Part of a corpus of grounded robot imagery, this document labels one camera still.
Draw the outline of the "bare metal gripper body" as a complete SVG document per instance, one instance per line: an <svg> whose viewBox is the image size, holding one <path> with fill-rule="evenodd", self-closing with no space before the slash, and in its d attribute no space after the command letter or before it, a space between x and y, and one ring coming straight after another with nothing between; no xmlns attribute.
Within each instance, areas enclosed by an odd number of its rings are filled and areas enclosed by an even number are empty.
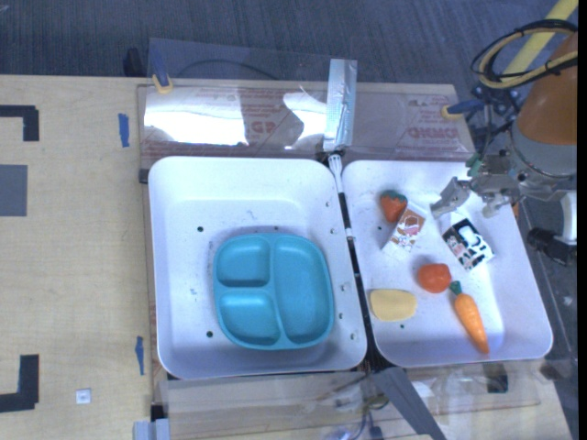
<svg viewBox="0 0 587 440"><path fill-rule="evenodd" d="M500 150L471 157L471 190L485 201L519 201L522 197L557 201L564 193L575 191L576 184L573 173L549 172L513 150Z"/></svg>

